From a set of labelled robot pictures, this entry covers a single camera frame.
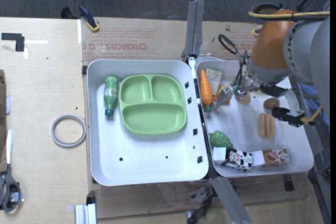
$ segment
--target light wood surface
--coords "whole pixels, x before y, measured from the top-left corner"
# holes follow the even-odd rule
[[[85,205],[88,194],[87,148],[62,148],[51,139],[57,117],[85,118],[82,50],[77,20],[1,18],[2,33],[20,33],[30,44],[28,59],[15,52],[15,42],[0,40],[0,69],[4,69],[11,98],[8,127],[13,130],[12,174],[20,183],[24,202],[12,214],[0,211],[0,223],[75,223],[69,205]],[[56,133],[73,142],[79,125],[61,122]],[[246,205],[254,223],[323,223],[312,185],[303,199]],[[199,223],[231,223],[222,208],[211,208]],[[186,223],[185,212],[100,219],[98,223]]]

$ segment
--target green plate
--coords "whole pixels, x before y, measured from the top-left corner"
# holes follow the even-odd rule
[[[184,94],[178,81],[162,74],[125,78],[119,88],[123,124],[137,134],[167,134],[182,129],[187,120]]]

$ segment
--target orange carrot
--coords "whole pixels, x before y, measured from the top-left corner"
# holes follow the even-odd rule
[[[201,70],[201,81],[199,86],[201,90],[201,100],[202,103],[205,105],[204,111],[211,112],[210,105],[213,101],[211,87],[208,78],[206,77],[205,71],[203,69]]]

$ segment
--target toy bottle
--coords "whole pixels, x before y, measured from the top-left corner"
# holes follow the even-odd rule
[[[112,117],[118,100],[118,78],[107,76],[105,78],[104,103],[106,105],[105,116]]]

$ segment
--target white ring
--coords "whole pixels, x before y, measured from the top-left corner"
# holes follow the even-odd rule
[[[83,134],[82,134],[81,138],[79,140],[77,140],[76,142],[73,142],[73,143],[64,143],[64,142],[60,141],[58,138],[56,138],[56,135],[55,135],[55,127],[56,127],[56,125],[60,121],[67,120],[67,119],[77,121],[82,126],[82,128],[83,128]],[[83,142],[85,136],[86,136],[85,122],[84,122],[84,120],[82,120],[80,117],[78,117],[76,115],[65,114],[65,115],[62,115],[62,116],[56,118],[54,120],[54,122],[52,123],[52,126],[51,126],[51,137],[54,140],[54,142],[57,145],[61,146],[61,147],[75,147],[75,146],[79,145],[81,142]]]

